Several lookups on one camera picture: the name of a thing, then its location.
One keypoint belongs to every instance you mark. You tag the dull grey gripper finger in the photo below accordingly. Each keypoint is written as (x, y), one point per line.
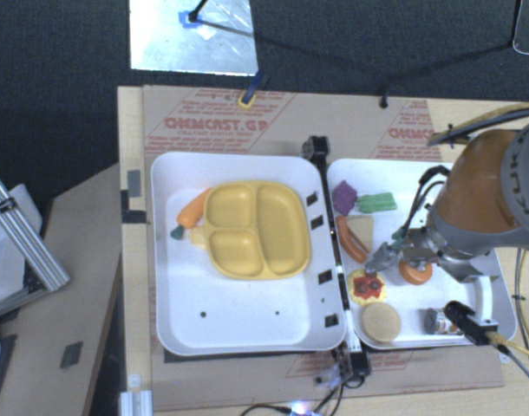
(374, 259)
(395, 255)

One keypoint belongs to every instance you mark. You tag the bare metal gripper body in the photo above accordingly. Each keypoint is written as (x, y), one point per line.
(420, 256)

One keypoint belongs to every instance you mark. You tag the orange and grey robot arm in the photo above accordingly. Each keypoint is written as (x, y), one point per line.
(477, 180)

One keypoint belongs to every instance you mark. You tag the orange doughnut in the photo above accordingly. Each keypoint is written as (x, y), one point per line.
(416, 274)

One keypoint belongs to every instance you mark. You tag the yellow pizza slice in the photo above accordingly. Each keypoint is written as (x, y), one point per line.
(366, 287)

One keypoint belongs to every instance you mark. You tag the orange sausage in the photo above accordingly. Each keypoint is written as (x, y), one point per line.
(350, 241)

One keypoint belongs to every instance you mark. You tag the beige bread slice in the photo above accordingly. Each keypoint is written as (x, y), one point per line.
(363, 230)

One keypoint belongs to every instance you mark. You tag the thin black and white rod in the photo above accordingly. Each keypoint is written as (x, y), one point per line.
(334, 236)

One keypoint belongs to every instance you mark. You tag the green toy vegetable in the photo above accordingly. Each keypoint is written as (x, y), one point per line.
(376, 203)

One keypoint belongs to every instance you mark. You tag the white plastic tray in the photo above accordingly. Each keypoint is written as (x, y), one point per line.
(247, 314)
(412, 314)

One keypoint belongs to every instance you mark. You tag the round tan biscuit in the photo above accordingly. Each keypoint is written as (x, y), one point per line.
(380, 322)

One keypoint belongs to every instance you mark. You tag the purple grapes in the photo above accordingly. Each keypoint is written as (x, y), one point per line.
(344, 197)

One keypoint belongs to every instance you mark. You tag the small red and white can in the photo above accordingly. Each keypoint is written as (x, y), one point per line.
(438, 322)

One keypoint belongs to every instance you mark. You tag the yellow divided plate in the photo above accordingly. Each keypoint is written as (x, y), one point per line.
(264, 228)

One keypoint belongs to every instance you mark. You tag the pale yellow toy food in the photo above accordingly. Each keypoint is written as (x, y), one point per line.
(197, 237)

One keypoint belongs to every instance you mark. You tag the orange carrot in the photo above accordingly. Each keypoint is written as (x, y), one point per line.
(194, 210)

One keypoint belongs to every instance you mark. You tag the brown cardboard board red print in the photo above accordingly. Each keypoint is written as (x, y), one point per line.
(230, 119)

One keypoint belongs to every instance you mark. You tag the black cylinder on white bracket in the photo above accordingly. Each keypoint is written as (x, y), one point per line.
(468, 321)

